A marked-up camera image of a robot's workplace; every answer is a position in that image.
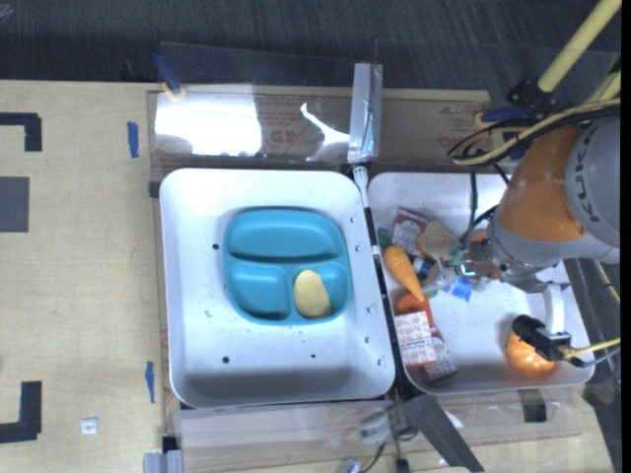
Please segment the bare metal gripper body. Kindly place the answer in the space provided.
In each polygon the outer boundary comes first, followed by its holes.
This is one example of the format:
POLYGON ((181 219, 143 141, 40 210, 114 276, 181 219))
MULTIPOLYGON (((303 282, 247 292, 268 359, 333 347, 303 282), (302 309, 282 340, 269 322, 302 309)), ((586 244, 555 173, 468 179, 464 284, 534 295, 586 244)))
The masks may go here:
POLYGON ((494 259, 490 241, 470 241, 467 245, 457 243, 449 250, 447 265, 459 277, 469 280, 501 280, 503 272, 494 259))

